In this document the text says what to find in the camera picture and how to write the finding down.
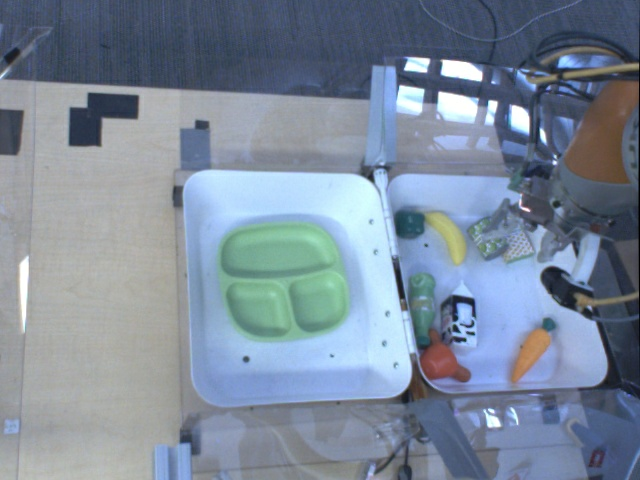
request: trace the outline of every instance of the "gray floor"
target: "gray floor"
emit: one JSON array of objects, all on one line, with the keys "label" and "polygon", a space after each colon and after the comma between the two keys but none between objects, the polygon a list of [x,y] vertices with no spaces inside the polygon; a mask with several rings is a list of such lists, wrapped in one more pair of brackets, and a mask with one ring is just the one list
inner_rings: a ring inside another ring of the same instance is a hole
[{"label": "gray floor", "polygon": [[[574,0],[484,0],[498,35]],[[475,0],[425,0],[460,30],[491,37]],[[587,30],[638,54],[639,0],[587,0],[496,45],[517,64],[561,30]],[[491,46],[433,22],[418,0],[0,0],[0,23],[48,25],[38,77],[152,87],[328,96],[363,94],[391,54],[445,51],[486,61]]]}]

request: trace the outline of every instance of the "yellow banana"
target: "yellow banana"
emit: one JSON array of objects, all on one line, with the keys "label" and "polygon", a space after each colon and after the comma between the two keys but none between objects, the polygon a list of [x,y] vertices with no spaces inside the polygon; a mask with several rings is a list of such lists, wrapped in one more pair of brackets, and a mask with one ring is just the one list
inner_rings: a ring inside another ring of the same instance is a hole
[{"label": "yellow banana", "polygon": [[427,212],[424,214],[424,219],[429,226],[442,235],[453,263],[460,265],[467,254],[467,242],[460,228],[442,212]]}]

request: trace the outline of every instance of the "wooden surface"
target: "wooden surface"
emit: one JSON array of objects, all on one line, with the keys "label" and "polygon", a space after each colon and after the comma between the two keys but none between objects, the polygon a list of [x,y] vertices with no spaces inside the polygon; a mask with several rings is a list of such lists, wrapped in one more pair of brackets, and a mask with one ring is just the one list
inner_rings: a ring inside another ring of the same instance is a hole
[{"label": "wooden surface", "polygon": [[[102,147],[70,147],[69,108],[86,107],[89,92],[139,95],[139,118],[104,119]],[[246,162],[254,162],[255,168],[257,162],[263,168],[357,172],[368,104],[41,83],[35,110],[19,478],[150,479],[153,447],[175,445],[182,423],[171,200],[180,128],[210,121],[218,167],[250,168]],[[19,358],[13,367],[22,371]],[[541,430],[544,442],[548,429]],[[545,445],[551,462],[540,462],[540,472],[554,463],[579,469],[578,449],[563,451],[560,442]],[[5,436],[3,462],[15,456],[15,446],[16,439]],[[531,442],[527,446],[505,452],[503,461],[533,460]],[[395,464],[381,478],[393,478]],[[230,475],[354,478],[357,467],[327,462]],[[422,471],[418,478],[444,474],[433,453],[416,471]],[[575,471],[566,478],[581,478]],[[0,475],[12,477],[10,469]]]}]

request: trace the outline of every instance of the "white sticker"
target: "white sticker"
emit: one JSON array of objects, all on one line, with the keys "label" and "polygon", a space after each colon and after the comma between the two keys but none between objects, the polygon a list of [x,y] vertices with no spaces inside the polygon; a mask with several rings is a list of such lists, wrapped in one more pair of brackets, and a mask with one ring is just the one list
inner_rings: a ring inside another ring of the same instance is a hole
[{"label": "white sticker", "polygon": [[20,433],[20,420],[4,420],[4,433],[19,434]]}]

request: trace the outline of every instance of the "toy carrot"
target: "toy carrot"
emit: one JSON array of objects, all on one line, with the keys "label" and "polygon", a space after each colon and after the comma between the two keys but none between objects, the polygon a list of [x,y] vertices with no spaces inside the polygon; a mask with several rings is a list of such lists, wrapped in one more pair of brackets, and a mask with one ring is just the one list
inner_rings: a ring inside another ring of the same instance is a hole
[{"label": "toy carrot", "polygon": [[542,320],[542,327],[538,327],[529,333],[525,340],[518,359],[513,367],[511,382],[518,382],[522,376],[542,357],[542,354],[551,345],[551,331],[556,328],[556,323],[551,318]]}]

